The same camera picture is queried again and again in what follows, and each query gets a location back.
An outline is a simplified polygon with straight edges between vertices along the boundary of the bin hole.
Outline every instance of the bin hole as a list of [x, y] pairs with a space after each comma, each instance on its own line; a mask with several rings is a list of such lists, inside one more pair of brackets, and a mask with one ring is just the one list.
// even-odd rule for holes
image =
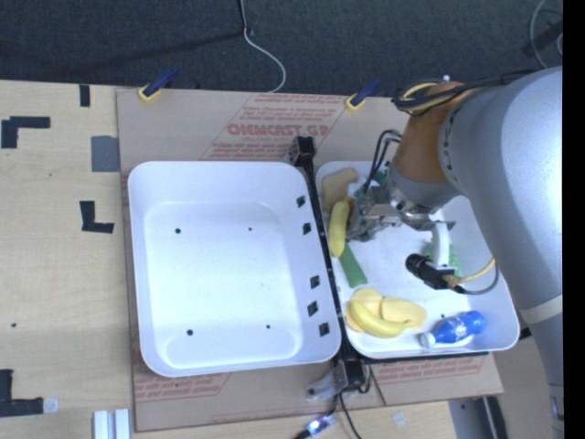
[[307, 306], [307, 312], [309, 313], [309, 316], [312, 316], [318, 310], [319, 306], [317, 305], [316, 301], [312, 301], [312, 303]]
[[321, 324], [319, 326], [319, 334], [321, 335], [321, 337], [324, 337], [328, 333], [329, 333], [329, 324], [327, 324], [326, 322], [324, 322], [323, 324]]

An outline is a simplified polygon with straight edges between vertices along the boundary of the bottle cap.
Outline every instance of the bottle cap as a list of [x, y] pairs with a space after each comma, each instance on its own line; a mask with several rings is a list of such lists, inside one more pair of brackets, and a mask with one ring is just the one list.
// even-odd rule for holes
[[419, 336], [420, 344], [424, 346], [426, 349], [430, 347], [434, 347], [437, 341], [432, 333], [422, 333]]

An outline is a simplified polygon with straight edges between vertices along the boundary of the blue bottle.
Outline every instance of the blue bottle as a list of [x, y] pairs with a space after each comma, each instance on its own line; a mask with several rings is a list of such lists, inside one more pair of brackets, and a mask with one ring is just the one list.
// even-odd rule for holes
[[434, 347], [437, 343], [456, 343], [470, 335], [482, 333], [485, 319], [477, 311], [469, 311], [462, 316], [448, 317], [431, 332], [420, 335], [420, 343], [425, 348]]

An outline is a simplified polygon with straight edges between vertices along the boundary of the table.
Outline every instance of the table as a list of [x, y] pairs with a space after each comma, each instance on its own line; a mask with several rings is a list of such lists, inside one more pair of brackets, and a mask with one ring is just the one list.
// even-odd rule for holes
[[[49, 116], [0, 149], [0, 369], [15, 399], [56, 398], [58, 411], [0, 419], [0, 438], [90, 437], [97, 410], [133, 409], [130, 333], [118, 172], [92, 172], [90, 139], [117, 136], [115, 88], [0, 81], [0, 118]], [[113, 232], [83, 232], [80, 202]], [[393, 421], [401, 412], [404, 424]], [[447, 402], [351, 412], [367, 438], [453, 439]], [[133, 437], [295, 437], [313, 419], [231, 423]], [[343, 414], [320, 435], [353, 437]]]

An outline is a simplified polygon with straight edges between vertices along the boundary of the white cable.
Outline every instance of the white cable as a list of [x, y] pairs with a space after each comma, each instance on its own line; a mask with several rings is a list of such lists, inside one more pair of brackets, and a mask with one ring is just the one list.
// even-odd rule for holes
[[538, 3], [537, 9], [534, 11], [534, 13], [532, 14], [532, 17], [530, 18], [530, 30], [529, 30], [529, 34], [528, 34], [528, 37], [530, 38], [530, 46], [532, 47], [532, 51], [534, 52], [534, 55], [537, 58], [538, 63], [540, 64], [540, 66], [543, 69], [546, 69], [548, 67], [548, 65], [544, 62], [544, 60], [540, 57], [540, 55], [538, 55], [537, 48], [534, 44], [534, 26], [535, 26], [535, 23], [537, 21], [538, 13], [540, 13], [540, 9], [542, 8], [542, 6], [546, 2], [547, 2], [547, 0], [540, 0], [540, 3]]
[[281, 62], [276, 57], [274, 57], [268, 50], [266, 50], [264, 48], [261, 48], [260, 46], [254, 44], [250, 40], [250, 38], [248, 37], [248, 21], [246, 20], [246, 11], [244, 9], [244, 0], [239, 0], [239, 9], [241, 10], [241, 19], [242, 19], [242, 22], [244, 23], [244, 39], [246, 39], [246, 42], [248, 42], [248, 44], [250, 44], [256, 50], [260, 51], [262, 54], [264, 54], [264, 55], [270, 57], [272, 60], [274, 60], [274, 62], [281, 69], [281, 72], [282, 72], [281, 84], [279, 84], [272, 91], [268, 91], [268, 92], [276, 92], [280, 88], [282, 88], [282, 86], [284, 86], [284, 83], [286, 82], [286, 69], [284, 68], [284, 65], [282, 65]]

